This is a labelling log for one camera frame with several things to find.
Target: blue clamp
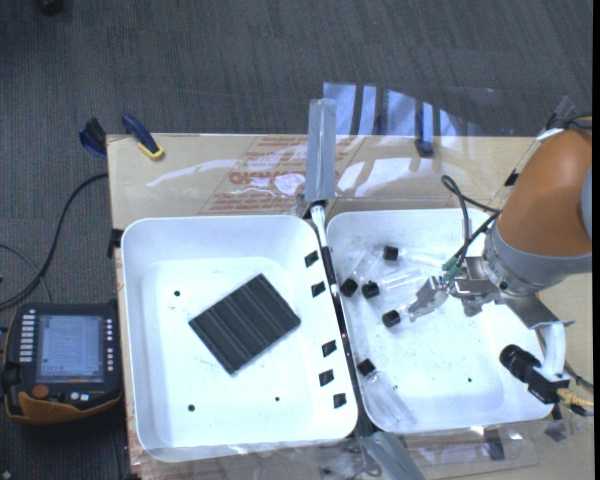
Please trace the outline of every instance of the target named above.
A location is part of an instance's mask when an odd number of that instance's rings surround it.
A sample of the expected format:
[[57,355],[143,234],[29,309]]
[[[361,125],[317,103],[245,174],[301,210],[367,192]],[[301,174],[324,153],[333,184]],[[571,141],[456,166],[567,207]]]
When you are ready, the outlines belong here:
[[122,124],[138,139],[138,147],[151,160],[158,160],[164,154],[164,150],[153,139],[144,125],[135,117],[125,114],[122,116]]
[[95,117],[87,121],[78,136],[82,147],[89,153],[100,158],[107,158],[107,132],[102,129]]

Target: transparent plastic sheet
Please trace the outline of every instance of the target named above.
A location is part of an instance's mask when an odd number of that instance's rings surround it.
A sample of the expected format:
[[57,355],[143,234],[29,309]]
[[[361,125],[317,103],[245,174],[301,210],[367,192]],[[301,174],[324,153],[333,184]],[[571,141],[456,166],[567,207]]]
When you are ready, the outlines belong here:
[[[551,454],[561,453],[566,467],[578,478],[593,474],[593,465],[581,452],[593,447],[593,418],[569,411],[563,419],[475,426],[452,432],[400,435],[414,466],[427,480],[482,478],[495,472],[523,470],[507,478],[542,479],[551,476]],[[276,443],[269,451],[232,447],[236,455],[169,464],[169,477],[209,480],[402,480],[389,474],[390,465],[370,457],[361,439],[349,437],[331,443]],[[143,479],[165,478],[165,464],[146,451],[132,458]]]
[[[553,113],[547,118],[545,125],[535,133],[535,140],[531,143],[527,151],[520,157],[515,168],[511,171],[513,173],[520,173],[524,169],[527,162],[534,155],[538,147],[542,144],[542,141],[556,132],[561,131],[565,119],[573,117],[578,113],[578,109],[573,105],[573,102],[568,96],[564,96],[558,106],[555,108]],[[501,207],[506,201],[513,184],[504,183],[495,194],[492,204],[496,207]]]
[[344,135],[534,136],[564,95],[491,87],[324,82]]
[[[161,137],[164,137],[165,144],[170,144],[166,174],[162,169],[153,169],[151,165],[147,168],[143,163],[141,169],[133,171],[131,178],[118,178],[112,186],[112,192],[122,191],[117,195],[131,202],[122,212],[114,212],[114,224],[119,224],[115,227],[124,228],[136,215],[160,215],[164,212],[173,215],[174,210],[175,213],[182,211],[184,215],[304,214],[306,202],[302,198],[302,189],[306,137],[184,134]],[[449,174],[456,179],[467,195],[490,203],[496,199],[494,193],[502,187],[503,180],[513,168],[523,165],[523,162],[517,161],[521,153],[531,151],[536,144],[529,137],[507,137],[505,150],[508,147],[510,150],[503,152],[502,144],[492,150],[490,141],[485,139],[483,142],[479,136],[435,136],[432,140],[434,156],[422,158],[417,152],[413,136],[339,135],[336,145],[337,197],[327,208],[329,217],[351,209],[454,208],[457,205],[456,198],[440,183],[442,174]],[[112,141],[117,142],[116,147],[122,147],[118,148],[118,154],[122,153],[120,158],[126,154],[136,154],[135,149],[131,152],[131,146],[135,146],[133,140],[129,142],[127,137],[118,137],[112,138]],[[199,141],[201,145],[201,148],[195,148],[193,157],[196,161],[193,163],[190,141]],[[117,172],[119,176],[122,174],[122,178],[123,171],[119,169]],[[142,193],[132,194],[138,186],[142,187]],[[143,201],[144,206],[140,207],[138,201]],[[425,273],[437,272],[441,260],[446,259],[459,245],[459,238],[459,233],[456,233],[453,238],[435,244],[433,255],[431,248],[421,251],[423,254],[418,257],[411,250],[409,259],[421,263],[419,271],[406,272],[404,282],[397,285],[415,287],[424,279],[422,276]],[[403,254],[406,251],[402,247],[399,249]],[[388,275],[379,279],[387,286],[395,281]],[[358,334],[356,346],[363,344],[365,339],[366,336]],[[567,432],[562,432],[561,441],[565,441],[567,446],[570,445],[566,438],[583,433],[589,436],[589,432],[592,432],[589,426],[592,419],[584,424],[580,420],[576,418],[576,424],[570,421]],[[452,478],[538,465],[545,445],[538,445],[536,450],[536,439],[544,440],[548,434],[556,437],[559,434],[556,428],[560,425],[545,420],[513,427],[497,425],[503,446],[509,449],[506,454],[508,462],[495,460],[488,453],[492,445],[483,440],[484,427],[416,435],[399,433],[409,445],[412,458],[427,472],[427,478]],[[492,427],[488,427],[488,430],[488,435],[492,436]],[[588,439],[587,442],[592,442],[591,436]],[[227,453],[225,456],[169,463],[167,469],[164,462],[157,461],[151,453],[139,447],[137,441],[135,444],[132,462],[142,467],[143,478],[146,476],[148,479],[151,474],[155,474],[155,478],[162,478],[165,471],[169,474],[173,472],[173,478],[180,478],[180,474],[184,475],[182,478],[187,478],[192,473],[196,474],[196,478],[231,478],[231,471],[238,470],[243,470],[247,478],[281,478],[284,475],[278,473],[276,476],[273,471],[288,471],[290,465],[294,470],[301,468],[299,471],[304,476],[298,478],[313,478],[313,474],[322,475],[316,478],[352,478],[354,475],[365,478],[364,475],[377,473],[365,462],[368,457],[361,452],[357,438],[320,445],[309,442],[302,446],[280,442],[229,445],[223,447]],[[217,449],[209,451],[210,456],[218,453]],[[158,455],[164,453],[158,450],[152,452]]]

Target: clear plastic tube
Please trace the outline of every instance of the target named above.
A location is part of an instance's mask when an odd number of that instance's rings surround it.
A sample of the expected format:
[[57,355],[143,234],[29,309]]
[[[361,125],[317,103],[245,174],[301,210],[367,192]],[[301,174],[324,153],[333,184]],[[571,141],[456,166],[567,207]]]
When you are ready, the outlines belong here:
[[402,248],[389,244],[374,245],[362,251],[340,285],[340,292],[345,297],[351,297],[362,287],[362,295],[369,299],[379,294],[381,286],[385,289],[398,286],[403,281],[397,278],[404,277],[404,274],[400,274],[403,257]]
[[414,283],[422,279],[419,269],[406,270],[398,268],[384,275],[376,284],[378,285],[378,295],[384,302],[394,301],[401,296],[413,293]]
[[358,363],[362,374],[362,396],[371,420],[382,430],[395,430],[412,419],[406,402],[388,375],[377,370],[370,359]]

